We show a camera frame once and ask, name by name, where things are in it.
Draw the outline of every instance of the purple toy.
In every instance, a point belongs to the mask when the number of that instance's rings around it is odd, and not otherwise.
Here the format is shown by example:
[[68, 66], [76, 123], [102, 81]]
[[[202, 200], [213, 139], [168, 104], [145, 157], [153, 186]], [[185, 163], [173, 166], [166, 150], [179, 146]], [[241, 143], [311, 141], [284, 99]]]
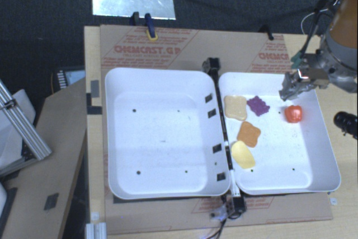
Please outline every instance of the purple toy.
[[267, 106], [266, 103], [258, 96], [248, 100], [247, 104], [257, 116], [261, 116], [262, 114], [267, 113], [270, 109], [270, 106]]

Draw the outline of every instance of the beige bread slice toy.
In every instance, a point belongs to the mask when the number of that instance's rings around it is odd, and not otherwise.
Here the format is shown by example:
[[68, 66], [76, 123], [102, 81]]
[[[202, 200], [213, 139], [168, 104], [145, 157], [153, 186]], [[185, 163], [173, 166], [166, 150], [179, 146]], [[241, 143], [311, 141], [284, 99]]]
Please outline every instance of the beige bread slice toy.
[[256, 164], [255, 159], [253, 158], [250, 150], [241, 140], [235, 142], [232, 145], [231, 155], [233, 159], [237, 162], [237, 164], [240, 165], [242, 168], [252, 168]]
[[242, 140], [249, 147], [255, 147], [257, 145], [257, 139], [261, 134], [261, 130], [256, 128], [248, 121], [244, 121], [241, 124], [240, 131], [237, 135], [237, 140]]
[[243, 96], [226, 96], [224, 98], [225, 115], [228, 118], [246, 120], [246, 98]]

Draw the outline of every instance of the red object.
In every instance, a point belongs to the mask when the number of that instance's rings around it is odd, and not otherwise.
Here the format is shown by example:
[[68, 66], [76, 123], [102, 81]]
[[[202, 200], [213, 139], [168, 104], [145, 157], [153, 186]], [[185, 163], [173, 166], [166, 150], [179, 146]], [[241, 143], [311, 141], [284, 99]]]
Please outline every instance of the red object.
[[289, 123], [298, 123], [302, 120], [301, 106], [289, 106], [285, 108], [285, 115]]

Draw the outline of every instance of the tray with toy food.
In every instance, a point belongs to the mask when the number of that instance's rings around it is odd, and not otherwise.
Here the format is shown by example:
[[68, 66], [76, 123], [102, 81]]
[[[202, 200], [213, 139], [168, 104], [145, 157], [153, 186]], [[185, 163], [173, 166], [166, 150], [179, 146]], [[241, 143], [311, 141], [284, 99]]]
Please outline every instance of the tray with toy food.
[[340, 173], [316, 94], [283, 102], [282, 79], [229, 72], [215, 88], [199, 71], [110, 70], [112, 192], [123, 199], [217, 196], [233, 182], [252, 195], [337, 189]]

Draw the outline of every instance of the empty white tray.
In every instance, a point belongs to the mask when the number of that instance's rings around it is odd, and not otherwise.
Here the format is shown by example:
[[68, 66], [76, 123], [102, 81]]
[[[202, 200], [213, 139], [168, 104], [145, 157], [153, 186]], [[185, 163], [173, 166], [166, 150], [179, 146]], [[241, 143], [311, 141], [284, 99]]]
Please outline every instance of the empty white tray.
[[[225, 73], [222, 99], [256, 95], [271, 106], [247, 121], [261, 129], [254, 168], [233, 161], [239, 188], [248, 194], [332, 191], [340, 173], [314, 91], [283, 102], [283, 75]], [[230, 186], [213, 80], [203, 72], [115, 68], [105, 79], [109, 186], [123, 199], [216, 196]], [[284, 108], [301, 105], [300, 123]], [[229, 143], [241, 121], [225, 119]]]

